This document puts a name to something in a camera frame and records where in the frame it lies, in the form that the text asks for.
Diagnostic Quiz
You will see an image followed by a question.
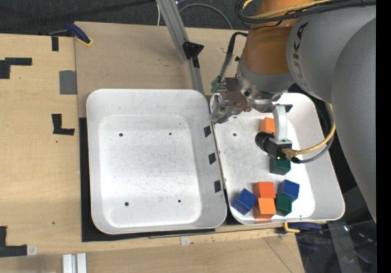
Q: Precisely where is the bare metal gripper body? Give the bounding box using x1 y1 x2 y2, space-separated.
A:
217 77 283 114

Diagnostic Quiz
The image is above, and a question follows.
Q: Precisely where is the orange cube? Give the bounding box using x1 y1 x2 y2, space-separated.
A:
259 116 277 134
252 181 277 199
252 197 277 224

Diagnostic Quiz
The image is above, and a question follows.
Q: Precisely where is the white plastic tray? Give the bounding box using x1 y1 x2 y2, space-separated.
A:
86 88 228 235
209 92 346 226

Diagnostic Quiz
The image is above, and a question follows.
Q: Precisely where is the green cube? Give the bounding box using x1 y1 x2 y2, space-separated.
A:
269 158 292 176
275 192 293 217

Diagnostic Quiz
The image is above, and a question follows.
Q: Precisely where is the blue cube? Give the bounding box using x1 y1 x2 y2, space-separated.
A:
230 187 258 216
277 178 301 202

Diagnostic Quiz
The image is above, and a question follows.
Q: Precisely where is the black cylinder on white bracket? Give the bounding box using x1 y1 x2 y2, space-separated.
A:
254 104 293 160

